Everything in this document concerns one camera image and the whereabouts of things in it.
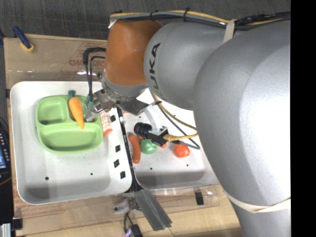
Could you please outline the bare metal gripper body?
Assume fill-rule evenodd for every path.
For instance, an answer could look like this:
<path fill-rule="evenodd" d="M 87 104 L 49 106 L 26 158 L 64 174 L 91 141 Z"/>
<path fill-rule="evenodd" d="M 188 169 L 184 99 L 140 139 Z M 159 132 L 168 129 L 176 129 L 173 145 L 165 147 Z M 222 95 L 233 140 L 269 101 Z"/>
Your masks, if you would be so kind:
<path fill-rule="evenodd" d="M 93 110 L 96 113 L 109 112 L 111 109 L 119 107 L 137 116 L 143 113 L 148 106 L 149 104 L 137 100 L 136 97 L 123 97 L 105 89 L 93 93 Z"/>

